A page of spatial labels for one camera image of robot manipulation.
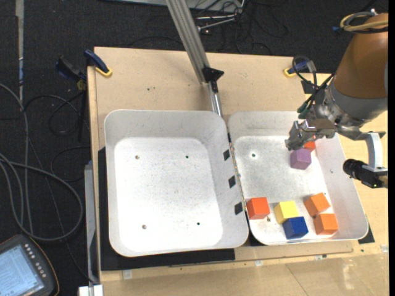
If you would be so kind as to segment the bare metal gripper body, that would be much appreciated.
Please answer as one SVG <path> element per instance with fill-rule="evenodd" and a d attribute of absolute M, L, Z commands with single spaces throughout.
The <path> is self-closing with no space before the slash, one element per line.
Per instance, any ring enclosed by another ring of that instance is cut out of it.
<path fill-rule="evenodd" d="M 317 138 L 332 138 L 335 133 L 350 139 L 361 135 L 364 120 L 360 120 L 340 109 L 336 104 L 313 104 L 306 109 L 306 126 Z"/>

